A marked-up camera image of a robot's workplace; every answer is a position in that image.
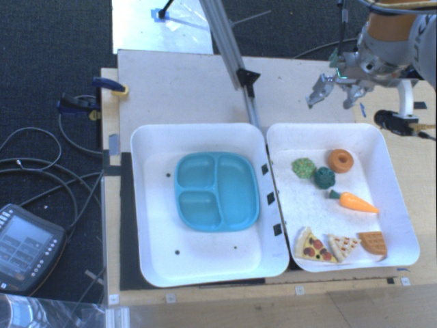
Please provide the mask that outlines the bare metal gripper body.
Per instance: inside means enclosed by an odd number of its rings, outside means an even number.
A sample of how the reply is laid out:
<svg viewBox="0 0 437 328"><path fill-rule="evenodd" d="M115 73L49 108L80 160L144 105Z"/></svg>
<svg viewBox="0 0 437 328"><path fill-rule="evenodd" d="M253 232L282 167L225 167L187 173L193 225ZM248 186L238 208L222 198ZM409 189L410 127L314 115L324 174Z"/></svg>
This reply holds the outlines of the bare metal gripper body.
<svg viewBox="0 0 437 328"><path fill-rule="evenodd" d="M360 87L396 87L409 65L392 65L373 54L344 53L336 65L336 80Z"/></svg>

